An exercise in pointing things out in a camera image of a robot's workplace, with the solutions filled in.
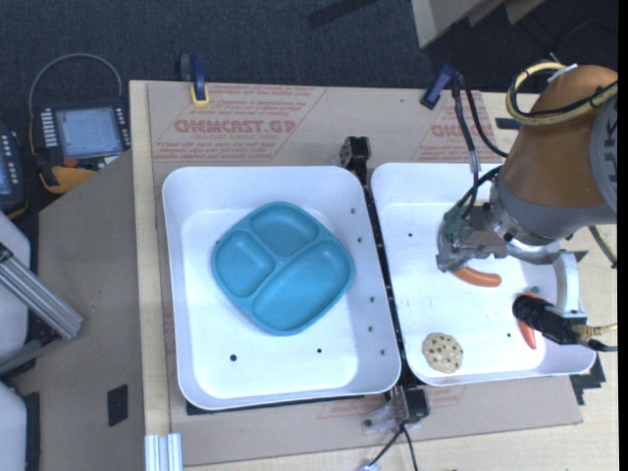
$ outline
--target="blue clamp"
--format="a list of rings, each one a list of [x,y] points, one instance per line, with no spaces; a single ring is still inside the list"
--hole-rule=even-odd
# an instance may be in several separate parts
[[[205,70],[200,58],[196,54],[189,56],[192,86],[190,87],[192,103],[197,108],[205,108],[209,105],[209,88],[205,83]]]
[[[441,91],[447,86],[454,73],[455,70],[451,66],[444,65],[436,81],[421,98],[421,104],[430,110],[434,110],[439,99],[441,99]]]

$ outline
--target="black floor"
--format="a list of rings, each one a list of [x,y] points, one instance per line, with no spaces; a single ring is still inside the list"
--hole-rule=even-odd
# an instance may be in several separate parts
[[[24,136],[35,76],[77,52],[111,62],[124,84],[175,79],[185,52],[210,81],[425,88],[448,63],[468,86],[503,91],[549,53],[616,70],[618,14],[618,0],[548,0],[512,26],[500,7],[421,49],[410,0],[0,0],[0,113]],[[75,60],[50,70],[33,102],[116,89],[102,65]],[[35,210],[52,199],[35,197]]]

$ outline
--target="cookie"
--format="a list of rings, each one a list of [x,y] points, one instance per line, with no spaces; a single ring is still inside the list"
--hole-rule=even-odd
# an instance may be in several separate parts
[[[449,335],[434,333],[423,340],[423,355],[428,364],[443,373],[453,373],[462,366],[463,350],[458,341]]]

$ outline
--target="blue plate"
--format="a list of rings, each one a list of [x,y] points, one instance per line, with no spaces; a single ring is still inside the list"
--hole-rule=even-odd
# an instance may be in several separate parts
[[[257,326],[294,335],[317,321],[353,282],[339,240],[301,208],[266,204],[237,222],[212,252],[212,272]]]

